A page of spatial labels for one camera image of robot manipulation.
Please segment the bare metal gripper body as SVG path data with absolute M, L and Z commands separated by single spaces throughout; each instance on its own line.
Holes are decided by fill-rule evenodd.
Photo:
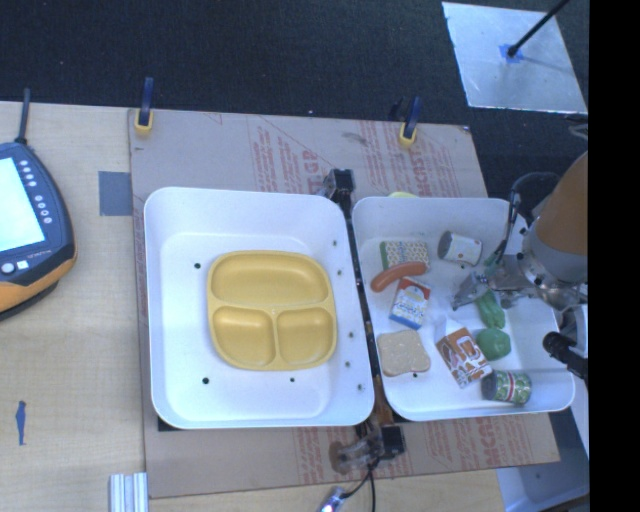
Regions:
M 539 298 L 554 309 L 588 301 L 587 263 L 584 257 L 534 253 L 504 255 L 485 268 L 488 286 L 504 298 Z

